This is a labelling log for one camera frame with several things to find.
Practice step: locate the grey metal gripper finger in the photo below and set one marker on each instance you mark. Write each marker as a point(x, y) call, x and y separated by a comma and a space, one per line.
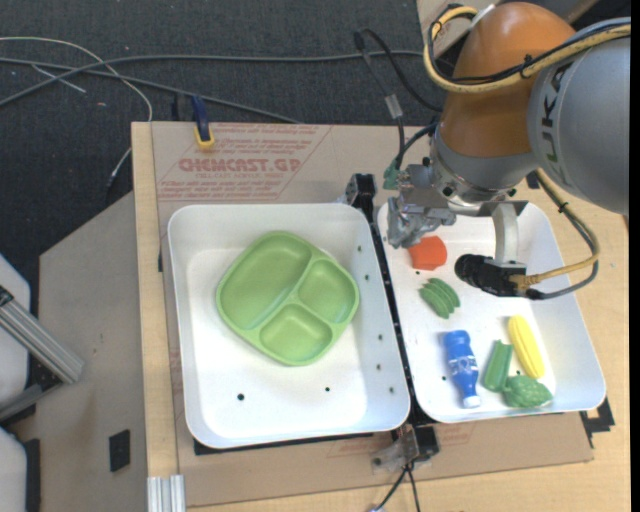
point(400, 227)
point(426, 230)

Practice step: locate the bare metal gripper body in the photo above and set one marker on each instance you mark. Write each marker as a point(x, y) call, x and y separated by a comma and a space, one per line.
point(425, 197)

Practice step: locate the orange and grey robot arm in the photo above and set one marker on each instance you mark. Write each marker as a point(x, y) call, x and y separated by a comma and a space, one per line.
point(500, 100)

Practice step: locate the orange toy pepper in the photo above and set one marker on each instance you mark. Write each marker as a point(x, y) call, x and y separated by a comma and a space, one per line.
point(428, 254)

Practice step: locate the green pea pod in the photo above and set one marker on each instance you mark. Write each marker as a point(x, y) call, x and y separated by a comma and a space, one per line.
point(440, 297)

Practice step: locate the white plastic tray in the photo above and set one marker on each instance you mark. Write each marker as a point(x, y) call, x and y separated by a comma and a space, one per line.
point(280, 400)
point(480, 310)

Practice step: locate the brown cardboard board red print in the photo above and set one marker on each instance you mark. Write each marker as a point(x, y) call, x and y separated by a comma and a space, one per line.
point(280, 165)

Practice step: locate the blue bottle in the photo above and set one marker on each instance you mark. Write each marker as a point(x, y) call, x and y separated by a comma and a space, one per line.
point(462, 365)

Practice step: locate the green divided plate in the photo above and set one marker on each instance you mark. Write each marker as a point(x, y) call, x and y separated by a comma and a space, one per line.
point(270, 280)

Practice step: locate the yellow corn cob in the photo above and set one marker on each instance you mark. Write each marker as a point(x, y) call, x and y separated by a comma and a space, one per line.
point(526, 345)

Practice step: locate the green celery stick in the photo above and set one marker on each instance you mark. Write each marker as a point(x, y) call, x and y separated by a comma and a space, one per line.
point(497, 367)

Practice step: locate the green artichoke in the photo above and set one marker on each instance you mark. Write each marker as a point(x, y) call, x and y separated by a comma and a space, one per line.
point(525, 391)

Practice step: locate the black cylinder on white bracket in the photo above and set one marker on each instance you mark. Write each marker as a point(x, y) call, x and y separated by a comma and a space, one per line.
point(487, 275)

